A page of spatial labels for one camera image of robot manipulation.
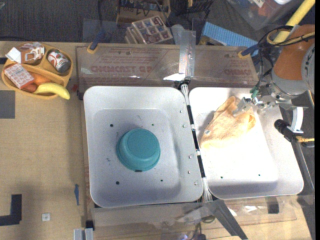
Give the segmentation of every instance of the yellow banana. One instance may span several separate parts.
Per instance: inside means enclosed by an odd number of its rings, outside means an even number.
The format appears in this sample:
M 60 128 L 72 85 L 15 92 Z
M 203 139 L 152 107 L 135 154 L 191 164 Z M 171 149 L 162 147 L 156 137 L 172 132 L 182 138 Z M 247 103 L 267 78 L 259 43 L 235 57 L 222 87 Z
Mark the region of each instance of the yellow banana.
M 70 93 L 68 92 L 68 90 L 64 88 L 62 85 L 57 84 L 55 82 L 46 82 L 46 83 L 40 84 L 34 92 L 34 94 L 45 94 L 45 93 L 57 94 L 66 100 L 70 99 Z

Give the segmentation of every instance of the round teal object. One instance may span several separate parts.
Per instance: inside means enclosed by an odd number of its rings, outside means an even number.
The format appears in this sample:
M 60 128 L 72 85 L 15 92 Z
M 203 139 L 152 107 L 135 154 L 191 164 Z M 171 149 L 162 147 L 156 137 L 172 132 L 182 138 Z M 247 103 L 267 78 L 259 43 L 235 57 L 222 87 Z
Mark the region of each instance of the round teal object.
M 128 169 L 135 172 L 148 171 L 155 167 L 160 159 L 159 141 L 151 131 L 136 128 L 119 139 L 116 154 Z

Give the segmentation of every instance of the black square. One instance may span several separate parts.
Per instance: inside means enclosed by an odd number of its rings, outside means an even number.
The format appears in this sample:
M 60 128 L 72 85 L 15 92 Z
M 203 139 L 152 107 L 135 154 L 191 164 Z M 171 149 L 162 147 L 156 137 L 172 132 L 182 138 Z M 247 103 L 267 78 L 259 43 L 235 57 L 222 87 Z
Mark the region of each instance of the black square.
M 0 90 L 0 119 L 14 119 L 16 117 L 16 92 L 14 90 Z

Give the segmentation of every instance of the yellow pole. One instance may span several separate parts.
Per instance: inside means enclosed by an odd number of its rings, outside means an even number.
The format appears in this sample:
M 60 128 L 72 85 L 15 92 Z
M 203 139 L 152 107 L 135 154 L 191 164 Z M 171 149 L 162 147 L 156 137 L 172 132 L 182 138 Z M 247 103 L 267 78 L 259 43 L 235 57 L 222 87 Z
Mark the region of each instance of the yellow pole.
M 316 3 L 316 0 L 304 0 L 303 3 L 299 6 L 299 8 L 295 11 L 289 21 L 286 23 L 287 26 L 294 26 L 300 23 L 300 21 L 306 16 L 306 14 L 310 11 L 312 6 Z M 290 32 L 281 31 L 274 42 L 279 43 L 283 42 L 287 39 Z

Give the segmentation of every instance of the table surface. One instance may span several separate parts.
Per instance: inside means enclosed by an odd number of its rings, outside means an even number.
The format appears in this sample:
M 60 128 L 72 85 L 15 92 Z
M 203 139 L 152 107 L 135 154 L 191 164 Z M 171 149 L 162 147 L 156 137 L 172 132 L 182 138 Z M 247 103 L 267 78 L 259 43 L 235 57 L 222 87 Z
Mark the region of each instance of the table surface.
M 83 43 L 46 42 L 67 52 L 76 61 L 76 47 Z M 19 42 L 0 41 L 0 58 Z M 22 221 L 0 226 L 2 239 L 73 239 L 73 229 L 88 218 L 85 154 L 83 147 L 83 102 L 73 91 L 77 70 L 73 69 L 67 88 L 70 100 L 41 100 L 15 94 L 15 117 L 0 119 L 0 216 L 10 214 L 11 195 L 22 194 Z M 0 92 L 9 91 L 0 81 Z M 79 186 L 79 205 L 75 185 Z M 310 240 L 311 236 L 299 205 L 289 221 L 241 226 L 249 239 Z M 50 213 L 50 221 L 42 214 Z M 206 229 L 207 239 L 226 236 L 224 228 Z M 98 230 L 94 239 L 106 239 Z M 123 239 L 161 239 L 160 235 L 127 236 Z M 235 236 L 223 238 L 239 239 Z

